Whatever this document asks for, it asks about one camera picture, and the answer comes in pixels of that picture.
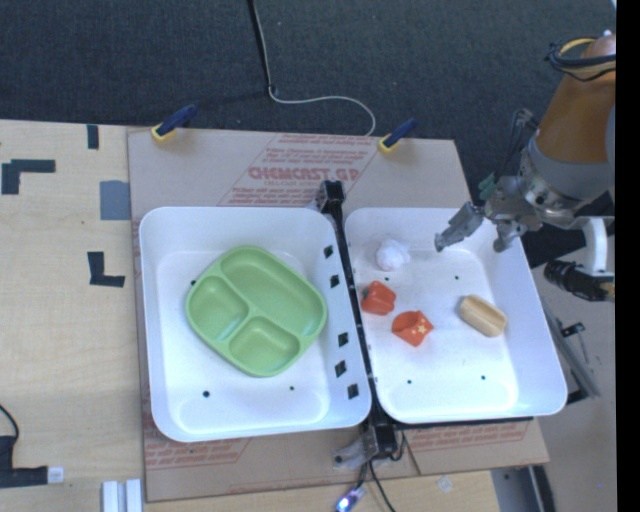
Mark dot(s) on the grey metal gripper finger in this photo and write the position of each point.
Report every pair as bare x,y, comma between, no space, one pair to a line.
457,227
509,235

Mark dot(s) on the black cylinder on white bracket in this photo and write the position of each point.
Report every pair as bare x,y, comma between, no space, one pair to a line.
575,280

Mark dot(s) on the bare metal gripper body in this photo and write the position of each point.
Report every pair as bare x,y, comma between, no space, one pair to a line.
515,202

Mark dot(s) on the thin black rod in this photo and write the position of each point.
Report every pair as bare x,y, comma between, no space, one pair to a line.
356,310

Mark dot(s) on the orange carton with yellow star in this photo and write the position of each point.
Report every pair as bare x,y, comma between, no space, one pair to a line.
412,329

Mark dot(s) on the green divided plate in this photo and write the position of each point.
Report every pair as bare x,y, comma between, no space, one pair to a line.
260,300

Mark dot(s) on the tan bread bun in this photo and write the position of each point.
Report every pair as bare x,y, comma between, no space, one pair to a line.
482,316

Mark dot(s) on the white plastic tray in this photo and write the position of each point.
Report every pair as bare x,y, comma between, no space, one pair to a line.
450,380
250,410

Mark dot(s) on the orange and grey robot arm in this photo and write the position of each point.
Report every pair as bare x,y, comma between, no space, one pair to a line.
575,115

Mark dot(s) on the white crumpled lump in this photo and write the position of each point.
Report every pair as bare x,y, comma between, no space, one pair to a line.
392,255

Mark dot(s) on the orange bell pepper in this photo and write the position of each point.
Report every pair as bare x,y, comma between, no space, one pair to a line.
379,299

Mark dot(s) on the brown cardboard board, red print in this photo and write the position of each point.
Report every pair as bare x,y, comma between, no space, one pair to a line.
200,170

